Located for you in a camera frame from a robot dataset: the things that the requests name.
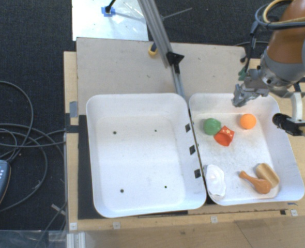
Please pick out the orange toy chicken drumstick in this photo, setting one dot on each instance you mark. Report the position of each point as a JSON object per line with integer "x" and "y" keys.
{"x": 259, "y": 183}

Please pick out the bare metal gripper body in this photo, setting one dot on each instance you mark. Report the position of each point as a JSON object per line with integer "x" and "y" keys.
{"x": 267, "y": 83}

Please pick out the green round toy vegetable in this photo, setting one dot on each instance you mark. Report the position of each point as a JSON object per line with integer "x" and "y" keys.
{"x": 211, "y": 126}

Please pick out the white plastic tray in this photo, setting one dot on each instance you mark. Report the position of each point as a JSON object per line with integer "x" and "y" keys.
{"x": 139, "y": 161}
{"x": 243, "y": 154}

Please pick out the thin black and white rod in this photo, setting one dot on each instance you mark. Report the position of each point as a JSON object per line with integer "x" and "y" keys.
{"x": 197, "y": 148}

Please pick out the pale wood board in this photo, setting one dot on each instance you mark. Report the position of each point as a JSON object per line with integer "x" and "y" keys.
{"x": 71, "y": 164}

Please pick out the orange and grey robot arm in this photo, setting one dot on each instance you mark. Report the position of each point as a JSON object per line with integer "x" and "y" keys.
{"x": 292, "y": 43}

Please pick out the black cylinder on white bracket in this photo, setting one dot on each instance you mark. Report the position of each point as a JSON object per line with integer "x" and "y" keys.
{"x": 288, "y": 124}

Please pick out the tan toy bread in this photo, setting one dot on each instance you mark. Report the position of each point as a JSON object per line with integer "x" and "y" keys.
{"x": 267, "y": 173}

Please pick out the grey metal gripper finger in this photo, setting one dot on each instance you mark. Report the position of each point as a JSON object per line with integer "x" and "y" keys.
{"x": 249, "y": 97}
{"x": 237, "y": 98}

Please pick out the orange ball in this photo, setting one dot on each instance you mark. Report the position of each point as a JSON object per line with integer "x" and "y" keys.
{"x": 248, "y": 121}

